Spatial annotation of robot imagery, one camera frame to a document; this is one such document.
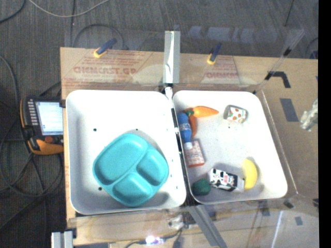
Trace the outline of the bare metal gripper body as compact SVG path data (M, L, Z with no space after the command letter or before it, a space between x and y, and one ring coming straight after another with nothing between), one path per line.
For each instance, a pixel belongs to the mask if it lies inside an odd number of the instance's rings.
M300 118L300 127L304 130L311 131L316 124L318 124L318 98L313 101L311 109L304 111Z

